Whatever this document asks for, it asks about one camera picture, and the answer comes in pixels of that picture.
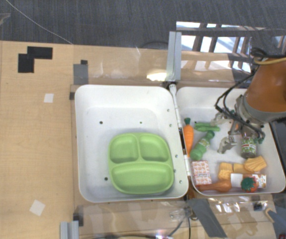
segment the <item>white square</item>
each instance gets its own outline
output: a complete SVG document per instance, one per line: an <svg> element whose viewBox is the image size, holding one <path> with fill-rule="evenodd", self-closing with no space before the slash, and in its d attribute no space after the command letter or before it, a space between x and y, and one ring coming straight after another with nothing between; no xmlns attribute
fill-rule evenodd
<svg viewBox="0 0 286 239"><path fill-rule="evenodd" d="M38 200L34 200L32 206L30 207L30 212L34 213L35 215L41 216L44 210L45 204L42 204Z"/></svg>
<svg viewBox="0 0 286 239"><path fill-rule="evenodd" d="M54 94L45 94L44 103L53 103Z"/></svg>

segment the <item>toy carrot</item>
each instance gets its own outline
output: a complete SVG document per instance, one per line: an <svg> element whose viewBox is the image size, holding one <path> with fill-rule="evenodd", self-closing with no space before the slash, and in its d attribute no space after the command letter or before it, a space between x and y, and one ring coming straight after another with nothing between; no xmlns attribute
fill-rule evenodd
<svg viewBox="0 0 286 239"><path fill-rule="evenodd" d="M190 118L185 118L185 126L183 129L184 132L184 138L185 138L185 144L186 144L186 152L187 156L189 157L189 153L192 148L192 142L193 142L193 127L190 125L191 119Z"/></svg>

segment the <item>toy bottle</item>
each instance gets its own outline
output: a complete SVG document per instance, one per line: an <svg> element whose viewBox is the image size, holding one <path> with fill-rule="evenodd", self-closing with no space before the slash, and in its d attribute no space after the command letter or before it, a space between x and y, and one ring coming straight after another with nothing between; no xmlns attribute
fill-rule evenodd
<svg viewBox="0 0 286 239"><path fill-rule="evenodd" d="M208 131L206 136L203 137L191 151L190 156L192 160L201 160L204 153L208 150L210 146L210 140L213 139L214 132Z"/></svg>

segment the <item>wooden table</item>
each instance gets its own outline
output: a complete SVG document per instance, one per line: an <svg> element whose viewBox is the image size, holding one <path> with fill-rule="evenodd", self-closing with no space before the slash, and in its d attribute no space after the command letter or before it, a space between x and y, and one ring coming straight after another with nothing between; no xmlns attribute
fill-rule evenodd
<svg viewBox="0 0 286 239"><path fill-rule="evenodd" d="M33 74L18 73L18 54L27 53L27 46L53 47L53 58L35 59ZM163 50L0 41L0 239L58 239L60 222L70 222L77 205L90 211L97 208L82 199L74 182L69 99L73 65L87 60L93 84L159 85L147 80L146 75L164 72L166 59ZM213 77L225 81L221 86L230 86L233 79L230 70L186 71L182 76L191 80L196 77L198 86L205 86ZM44 102L46 94L54 94L52 103ZM40 216L30 212L35 200L45 205ZM271 195L261 200L274 207ZM91 222L106 222L105 232L115 232L129 221L135 223L133 215L153 223L161 220L161 212L155 210L158 205L142 203L140 210L146 208L146 212L127 209L113 217L93 211L89 217ZM246 238L248 230L255 231L255 238L275 236L263 212L223 212L217 213L217 218L230 238ZM93 237L87 230L80 228L81 238ZM191 233L193 237L207 238L199 222L192 222ZM175 235L187 238L186 225Z"/></svg>

